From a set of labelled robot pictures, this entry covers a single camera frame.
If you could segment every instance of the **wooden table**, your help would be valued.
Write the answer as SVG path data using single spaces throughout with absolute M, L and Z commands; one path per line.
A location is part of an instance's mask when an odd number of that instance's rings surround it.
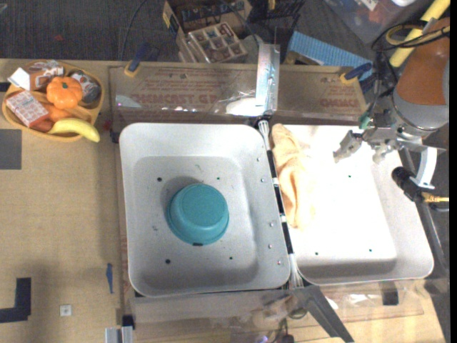
M 27 60 L 0 59 L 0 82 Z M 68 61 L 97 75 L 109 88 L 116 61 Z M 98 144 L 85 139 L 61 143 L 22 133 L 20 170 L 0 170 L 0 308 L 13 307 L 16 278 L 31 277 L 28 321 L 0 324 L 0 342 L 103 342 L 104 330 L 121 323 L 119 208 L 116 148 L 104 124 L 111 118 L 108 97 L 96 126 Z M 0 116 L 0 130 L 13 129 Z M 114 293 L 106 280 L 113 265 Z M 348 322 L 356 342 L 444 342 L 430 297 L 421 283 L 415 291 L 423 314 Z M 60 317 L 70 304 L 72 315 Z M 135 342 L 152 342 L 137 332 Z M 292 328 L 297 342 L 321 339 L 320 327 Z M 183 336 L 167 342 L 229 342 L 228 332 Z

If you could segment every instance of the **yellow pole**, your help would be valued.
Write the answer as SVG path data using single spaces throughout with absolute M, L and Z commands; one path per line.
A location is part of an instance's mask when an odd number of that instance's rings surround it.
M 446 9 L 451 5 L 451 0 L 435 0 L 430 7 L 427 9 L 425 14 L 421 17 L 421 20 L 430 21 L 432 18 L 439 19 L 441 15 L 446 11 Z M 420 29 L 412 29 L 409 32 L 408 36 L 405 38 L 405 41 L 409 41 L 410 39 L 415 39 L 422 35 L 422 31 Z M 402 63 L 408 58 L 411 52 L 414 50 L 412 49 L 397 49 L 391 59 L 390 63 L 393 67 L 400 67 Z

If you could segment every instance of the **banana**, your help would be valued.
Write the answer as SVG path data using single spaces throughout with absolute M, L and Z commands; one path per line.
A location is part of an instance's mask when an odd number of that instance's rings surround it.
M 47 132 L 48 134 L 66 134 L 75 133 L 93 141 L 100 141 L 99 131 L 87 121 L 80 118 L 65 118 L 57 121 L 52 128 Z

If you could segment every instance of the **teal bowl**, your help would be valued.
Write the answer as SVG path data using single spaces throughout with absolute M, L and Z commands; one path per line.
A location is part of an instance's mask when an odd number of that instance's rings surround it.
M 191 184 L 171 198 L 166 209 L 166 221 L 183 242 L 207 245 L 225 234 L 229 225 L 229 208 L 216 188 Z

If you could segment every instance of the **towel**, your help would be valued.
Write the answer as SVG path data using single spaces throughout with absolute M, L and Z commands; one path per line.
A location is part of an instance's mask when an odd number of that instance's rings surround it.
M 283 124 L 271 128 L 271 140 L 287 222 L 303 231 L 316 215 L 313 191 L 317 174 L 311 150 Z

